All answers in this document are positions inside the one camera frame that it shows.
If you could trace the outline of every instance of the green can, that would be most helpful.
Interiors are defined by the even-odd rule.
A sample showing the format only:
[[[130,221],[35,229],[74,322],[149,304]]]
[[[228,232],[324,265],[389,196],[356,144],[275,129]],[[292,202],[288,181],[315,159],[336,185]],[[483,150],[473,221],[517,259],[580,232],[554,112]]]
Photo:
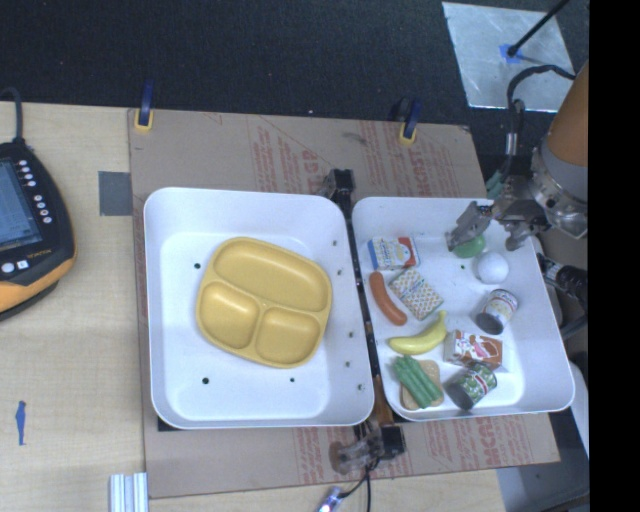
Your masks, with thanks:
[[[468,411],[498,385],[495,373],[484,363],[474,362],[466,371],[445,385],[453,402]]]

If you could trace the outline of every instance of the sausage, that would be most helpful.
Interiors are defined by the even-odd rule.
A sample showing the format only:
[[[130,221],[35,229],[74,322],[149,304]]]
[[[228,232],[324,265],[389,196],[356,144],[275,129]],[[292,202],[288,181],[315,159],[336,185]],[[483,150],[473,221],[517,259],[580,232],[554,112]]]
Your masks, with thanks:
[[[377,270],[372,272],[369,276],[369,285],[371,286],[371,292],[376,304],[380,308],[380,311],[384,313],[393,324],[404,325],[407,323],[407,315],[405,315],[396,306],[389,294],[387,293],[387,286],[384,284],[384,277]]]

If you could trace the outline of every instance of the white tray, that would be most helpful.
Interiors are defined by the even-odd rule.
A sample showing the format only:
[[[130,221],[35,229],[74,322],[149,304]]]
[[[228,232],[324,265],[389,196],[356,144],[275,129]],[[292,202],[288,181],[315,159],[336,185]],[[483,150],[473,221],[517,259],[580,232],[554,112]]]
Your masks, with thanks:
[[[165,188],[144,207],[151,398],[181,429],[354,425],[373,408],[373,384],[344,216],[310,195]],[[195,304],[206,263],[247,236],[318,263],[333,305],[313,358],[272,368],[209,343]]]
[[[472,200],[369,197],[354,207],[353,226],[385,395],[396,413],[408,420],[550,412],[565,409],[573,400],[571,369],[532,241],[529,239],[524,247],[508,252],[504,245],[508,234],[497,222],[490,224],[484,233],[486,250],[501,252],[510,266],[507,280],[497,286],[483,284],[474,277],[471,259],[458,258],[447,250],[445,232],[455,228],[456,219]],[[478,204],[490,204],[487,200],[475,200]],[[409,321],[397,327],[384,317],[368,284],[373,265],[367,242],[375,236],[393,238],[406,235],[415,237],[422,259],[417,270],[444,298],[440,308],[448,313],[446,324],[449,331],[457,328],[483,334],[471,313],[494,288],[506,288],[519,299],[519,308],[506,329],[495,336],[503,341],[506,352],[504,368],[496,370],[498,387],[469,412],[456,407],[446,394],[442,405],[418,411],[408,410],[400,403],[400,383],[391,368],[398,354],[389,347],[387,339],[416,334],[429,325],[435,315],[429,315],[420,322],[390,293],[407,313]],[[397,273],[399,271],[383,272],[385,281]],[[460,367],[443,362],[442,352],[440,345],[415,357],[435,360],[444,382]]]

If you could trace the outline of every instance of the yellow plate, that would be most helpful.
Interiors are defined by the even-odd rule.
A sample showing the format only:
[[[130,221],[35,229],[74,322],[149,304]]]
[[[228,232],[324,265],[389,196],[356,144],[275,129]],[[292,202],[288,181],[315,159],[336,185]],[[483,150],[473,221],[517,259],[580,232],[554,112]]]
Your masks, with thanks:
[[[307,362],[331,309],[331,280],[277,245],[232,238],[215,251],[198,290],[198,327],[212,344],[277,368]]]

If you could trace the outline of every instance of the table surface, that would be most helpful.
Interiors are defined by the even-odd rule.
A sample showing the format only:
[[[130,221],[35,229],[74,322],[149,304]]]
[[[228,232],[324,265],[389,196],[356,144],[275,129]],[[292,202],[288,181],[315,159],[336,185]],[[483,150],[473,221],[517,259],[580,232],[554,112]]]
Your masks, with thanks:
[[[129,172],[127,109],[25,104],[23,112],[23,136],[68,204],[78,258],[51,295],[0,324],[0,510],[104,512],[110,475],[145,471],[132,220],[99,209],[99,173]],[[0,104],[0,120],[8,142],[11,102]],[[149,510],[311,511],[328,488],[150,500]],[[381,479],[371,489],[374,511],[504,510],[494,470]],[[364,510],[365,486],[340,506]]]

